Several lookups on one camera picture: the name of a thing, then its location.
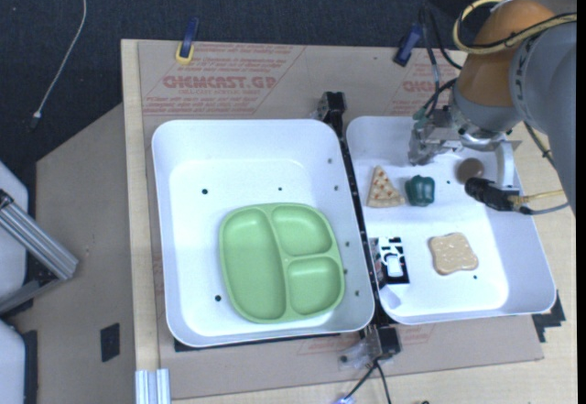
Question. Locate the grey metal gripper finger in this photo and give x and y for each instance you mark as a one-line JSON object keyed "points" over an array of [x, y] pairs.
{"points": [[415, 150], [433, 153]]}

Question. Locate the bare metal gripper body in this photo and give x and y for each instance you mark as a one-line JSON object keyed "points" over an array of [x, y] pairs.
{"points": [[443, 127]]}

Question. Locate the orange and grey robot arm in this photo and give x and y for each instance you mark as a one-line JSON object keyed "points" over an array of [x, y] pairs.
{"points": [[545, 72]]}

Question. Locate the green toy bell pepper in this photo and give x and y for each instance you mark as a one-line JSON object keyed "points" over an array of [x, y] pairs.
{"points": [[420, 191]]}

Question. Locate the brown round toy biscuit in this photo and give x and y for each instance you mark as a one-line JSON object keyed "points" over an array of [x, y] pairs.
{"points": [[470, 168]]}

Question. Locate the toy pizza slice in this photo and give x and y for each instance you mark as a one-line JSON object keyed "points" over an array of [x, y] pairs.
{"points": [[382, 189]]}

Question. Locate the thin black and white rod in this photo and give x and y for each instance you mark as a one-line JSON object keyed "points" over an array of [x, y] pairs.
{"points": [[356, 196]]}

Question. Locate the tan toy bread slice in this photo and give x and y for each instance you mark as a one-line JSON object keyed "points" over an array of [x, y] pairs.
{"points": [[453, 254]]}

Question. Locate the black and white carton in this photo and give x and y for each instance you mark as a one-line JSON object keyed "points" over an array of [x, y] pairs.
{"points": [[392, 262]]}

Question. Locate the white plastic tray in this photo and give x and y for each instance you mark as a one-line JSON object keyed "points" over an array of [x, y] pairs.
{"points": [[256, 150], [462, 297]]}

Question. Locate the green divided plate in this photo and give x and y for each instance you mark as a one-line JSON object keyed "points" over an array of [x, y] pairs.
{"points": [[274, 265]]}

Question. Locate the brown cardboard board red print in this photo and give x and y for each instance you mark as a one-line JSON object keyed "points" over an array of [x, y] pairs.
{"points": [[229, 86]]}

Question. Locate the black cylinder on white bracket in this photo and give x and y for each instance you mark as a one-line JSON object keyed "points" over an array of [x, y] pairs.
{"points": [[491, 193]]}

